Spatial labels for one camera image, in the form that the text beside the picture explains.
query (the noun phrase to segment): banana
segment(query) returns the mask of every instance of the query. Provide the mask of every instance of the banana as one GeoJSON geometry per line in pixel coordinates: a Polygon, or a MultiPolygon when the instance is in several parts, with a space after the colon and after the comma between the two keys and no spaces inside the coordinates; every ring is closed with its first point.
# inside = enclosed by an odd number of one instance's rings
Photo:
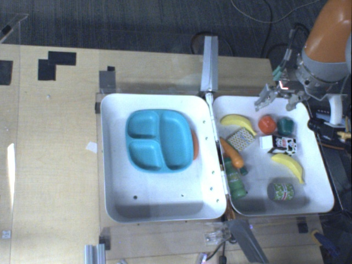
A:
{"type": "Polygon", "coordinates": [[[292,157],[285,155],[283,153],[277,153],[276,155],[273,155],[271,159],[287,166],[292,171],[292,173],[298,178],[299,183],[300,184],[304,183],[302,178],[303,168],[292,157]]]}
{"type": "Polygon", "coordinates": [[[247,129],[253,136],[257,135],[257,133],[253,130],[251,122],[243,117],[242,115],[238,114],[229,114],[225,115],[221,120],[220,123],[222,125],[238,125],[247,129]]]}

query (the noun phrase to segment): wooden surface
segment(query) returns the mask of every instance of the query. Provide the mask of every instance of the wooden surface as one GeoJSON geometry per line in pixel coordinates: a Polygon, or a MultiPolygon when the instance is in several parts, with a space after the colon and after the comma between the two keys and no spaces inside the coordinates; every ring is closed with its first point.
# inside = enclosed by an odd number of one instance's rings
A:
{"type": "MultiPolygon", "coordinates": [[[[187,92],[190,86],[197,89],[202,59],[200,56],[76,48],[21,46],[20,50],[11,263],[84,263],[84,245],[96,245],[101,232],[98,159],[94,152],[86,149],[89,142],[97,142],[94,104],[98,71],[106,70],[108,65],[115,66],[120,91],[134,87],[138,92],[165,88],[168,92],[178,89],[187,92]],[[38,59],[47,59],[50,50],[76,52],[77,64],[57,66],[56,81],[38,81],[38,59]]],[[[260,91],[270,79],[270,71],[268,60],[219,59],[219,79],[228,87],[234,85],[238,93],[260,91]]],[[[294,223],[288,226],[285,222],[275,220],[268,225],[266,220],[253,221],[254,233],[269,260],[273,263],[283,260],[285,263],[322,263],[320,250],[310,236],[298,234],[294,223]]],[[[309,222],[310,228],[320,226],[316,217],[309,222]]],[[[187,236],[187,225],[182,228],[187,236]]],[[[136,244],[146,250],[144,240],[157,250],[160,237],[165,236],[163,232],[151,226],[141,233],[138,225],[117,225],[113,230],[128,231],[129,239],[123,241],[129,251],[118,253],[128,256],[129,264],[193,264],[195,252],[205,246],[203,240],[196,238],[190,243],[192,253],[174,256],[172,254],[180,248],[170,246],[159,250],[159,256],[136,258],[133,254],[136,244]]],[[[169,236],[174,237],[175,232],[175,228],[172,229],[169,236]]],[[[214,248],[205,247],[208,251],[214,248]]],[[[247,263],[238,245],[227,246],[227,249],[231,251],[227,253],[229,263],[247,263]]]]}

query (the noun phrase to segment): tin can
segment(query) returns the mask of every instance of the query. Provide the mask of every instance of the tin can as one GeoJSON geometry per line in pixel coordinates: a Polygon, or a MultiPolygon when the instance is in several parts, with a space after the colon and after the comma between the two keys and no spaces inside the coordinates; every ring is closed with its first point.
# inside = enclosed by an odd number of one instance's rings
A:
{"type": "Polygon", "coordinates": [[[270,183],[268,197],[274,201],[287,201],[293,199],[295,190],[290,183],[270,183]]]}

